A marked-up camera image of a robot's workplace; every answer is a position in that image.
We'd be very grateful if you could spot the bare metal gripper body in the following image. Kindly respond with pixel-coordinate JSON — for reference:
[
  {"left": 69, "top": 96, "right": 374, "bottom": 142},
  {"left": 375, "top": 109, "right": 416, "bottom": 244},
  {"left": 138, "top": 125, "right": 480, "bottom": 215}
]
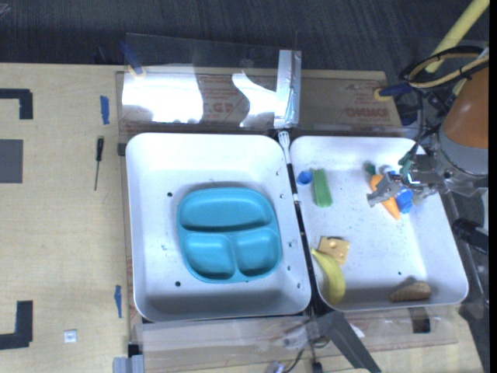
[{"left": 399, "top": 154, "right": 489, "bottom": 198}]

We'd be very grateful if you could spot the orange carrot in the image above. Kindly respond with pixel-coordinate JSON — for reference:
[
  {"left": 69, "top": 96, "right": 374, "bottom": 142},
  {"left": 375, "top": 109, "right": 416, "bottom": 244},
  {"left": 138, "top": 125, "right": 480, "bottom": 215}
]
[{"left": 363, "top": 162, "right": 401, "bottom": 221}]

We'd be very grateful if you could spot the blue plastic bottle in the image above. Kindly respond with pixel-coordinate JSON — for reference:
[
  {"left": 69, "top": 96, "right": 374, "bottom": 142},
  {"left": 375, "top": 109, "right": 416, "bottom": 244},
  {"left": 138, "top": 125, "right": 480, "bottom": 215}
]
[{"left": 394, "top": 187, "right": 415, "bottom": 214}]

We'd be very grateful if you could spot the white plastic tray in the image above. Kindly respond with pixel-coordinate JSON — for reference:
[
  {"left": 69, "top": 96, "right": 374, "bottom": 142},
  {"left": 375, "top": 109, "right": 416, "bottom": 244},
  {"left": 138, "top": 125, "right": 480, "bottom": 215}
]
[
  {"left": 124, "top": 131, "right": 312, "bottom": 322},
  {"left": 289, "top": 135, "right": 470, "bottom": 312}
]

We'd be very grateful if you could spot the green rectangular block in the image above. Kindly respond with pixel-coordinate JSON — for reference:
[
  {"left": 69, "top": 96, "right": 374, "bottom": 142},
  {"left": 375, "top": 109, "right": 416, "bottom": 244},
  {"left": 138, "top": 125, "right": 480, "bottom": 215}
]
[{"left": 311, "top": 168, "right": 334, "bottom": 209}]

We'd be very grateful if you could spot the yellow cheese slice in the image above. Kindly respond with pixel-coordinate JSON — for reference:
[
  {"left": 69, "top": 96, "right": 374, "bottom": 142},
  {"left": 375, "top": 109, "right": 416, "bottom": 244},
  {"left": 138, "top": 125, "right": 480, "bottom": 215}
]
[{"left": 318, "top": 235, "right": 351, "bottom": 266}]

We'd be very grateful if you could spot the yellow banana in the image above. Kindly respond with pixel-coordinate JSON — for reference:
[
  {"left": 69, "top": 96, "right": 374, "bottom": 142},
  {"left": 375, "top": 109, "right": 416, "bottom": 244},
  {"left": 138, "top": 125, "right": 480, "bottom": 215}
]
[{"left": 310, "top": 247, "right": 347, "bottom": 305}]

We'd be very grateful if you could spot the brown bread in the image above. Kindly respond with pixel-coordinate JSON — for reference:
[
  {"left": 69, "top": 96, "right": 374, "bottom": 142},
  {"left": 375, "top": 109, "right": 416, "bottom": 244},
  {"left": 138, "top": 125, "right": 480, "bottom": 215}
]
[{"left": 389, "top": 281, "right": 433, "bottom": 303}]

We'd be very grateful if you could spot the blue divided plate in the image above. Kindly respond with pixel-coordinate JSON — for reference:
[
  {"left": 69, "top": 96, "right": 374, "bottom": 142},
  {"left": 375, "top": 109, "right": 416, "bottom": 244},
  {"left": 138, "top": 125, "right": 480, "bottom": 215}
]
[{"left": 176, "top": 186, "right": 283, "bottom": 284}]

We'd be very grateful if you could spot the black screwdriver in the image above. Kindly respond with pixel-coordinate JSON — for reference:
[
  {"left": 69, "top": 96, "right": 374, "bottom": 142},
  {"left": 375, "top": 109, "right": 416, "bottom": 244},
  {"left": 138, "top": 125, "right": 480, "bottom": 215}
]
[{"left": 93, "top": 135, "right": 106, "bottom": 192}]

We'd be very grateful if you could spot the black cylinder on white bracket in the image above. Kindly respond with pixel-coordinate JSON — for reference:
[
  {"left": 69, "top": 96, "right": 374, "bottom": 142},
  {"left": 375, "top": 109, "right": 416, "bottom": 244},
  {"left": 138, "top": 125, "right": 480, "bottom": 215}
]
[{"left": 451, "top": 192, "right": 489, "bottom": 255}]

